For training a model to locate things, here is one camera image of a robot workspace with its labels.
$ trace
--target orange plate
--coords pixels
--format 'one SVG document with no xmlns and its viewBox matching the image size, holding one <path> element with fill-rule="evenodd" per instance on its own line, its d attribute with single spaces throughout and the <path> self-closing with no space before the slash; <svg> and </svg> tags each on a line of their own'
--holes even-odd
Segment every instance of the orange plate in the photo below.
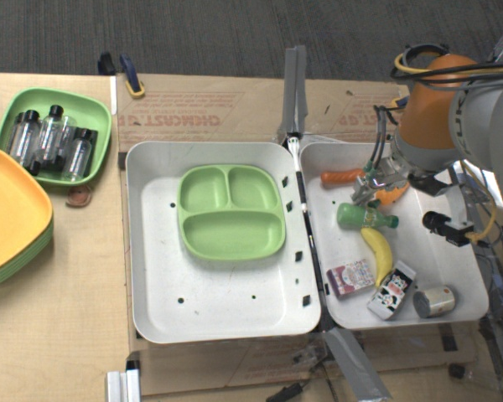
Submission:
<svg viewBox="0 0 503 402">
<path fill-rule="evenodd" d="M 29 173 L 0 150 L 0 266 L 49 226 L 52 203 Z"/>
</svg>

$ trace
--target dark gray floor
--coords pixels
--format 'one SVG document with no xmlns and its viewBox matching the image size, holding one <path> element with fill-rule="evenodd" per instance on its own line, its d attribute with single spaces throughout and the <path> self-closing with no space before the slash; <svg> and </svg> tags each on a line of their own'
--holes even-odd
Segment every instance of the dark gray floor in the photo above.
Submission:
<svg viewBox="0 0 503 402">
<path fill-rule="evenodd" d="M 283 77 L 304 44 L 309 79 L 389 80 L 405 44 L 484 60 L 503 0 L 0 0 L 0 72 L 96 75 L 102 51 L 139 73 Z"/>
</svg>

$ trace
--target banana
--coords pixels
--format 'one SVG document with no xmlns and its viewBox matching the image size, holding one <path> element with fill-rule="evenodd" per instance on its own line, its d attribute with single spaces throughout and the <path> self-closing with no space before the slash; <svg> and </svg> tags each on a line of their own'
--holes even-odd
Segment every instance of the banana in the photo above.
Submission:
<svg viewBox="0 0 503 402">
<path fill-rule="evenodd" d="M 376 280 L 375 286 L 379 287 L 384 277 L 389 274 L 393 268 L 393 254 L 386 237 L 380 231 L 374 228 L 361 228 L 363 240 L 371 247 L 375 254 L 376 262 Z"/>
</svg>

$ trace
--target orange carrot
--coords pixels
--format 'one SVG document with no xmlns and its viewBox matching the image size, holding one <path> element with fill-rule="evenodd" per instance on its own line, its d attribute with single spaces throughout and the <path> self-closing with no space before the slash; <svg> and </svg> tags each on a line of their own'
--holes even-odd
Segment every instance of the orange carrot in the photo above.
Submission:
<svg viewBox="0 0 503 402">
<path fill-rule="evenodd" d="M 354 182 L 358 176 L 365 176 L 361 168 L 347 171 L 325 171 L 320 174 L 320 181 L 324 184 L 344 184 Z"/>
<path fill-rule="evenodd" d="M 394 188 L 392 191 L 386 191 L 385 189 L 380 189 L 376 192 L 376 199 L 380 199 L 380 205 L 388 205 L 397 201 L 403 193 L 406 192 L 410 183 L 406 183 L 402 188 Z"/>
</svg>

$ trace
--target green bottle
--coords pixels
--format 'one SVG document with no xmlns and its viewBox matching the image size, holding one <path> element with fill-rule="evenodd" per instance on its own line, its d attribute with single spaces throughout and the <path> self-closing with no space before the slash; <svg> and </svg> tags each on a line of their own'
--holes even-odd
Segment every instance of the green bottle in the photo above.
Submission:
<svg viewBox="0 0 503 402">
<path fill-rule="evenodd" d="M 377 228 L 379 226 L 396 228 L 399 225 L 399 218 L 393 215 L 384 216 L 374 207 L 342 203 L 337 209 L 337 223 L 340 226 L 355 228 Z"/>
</svg>

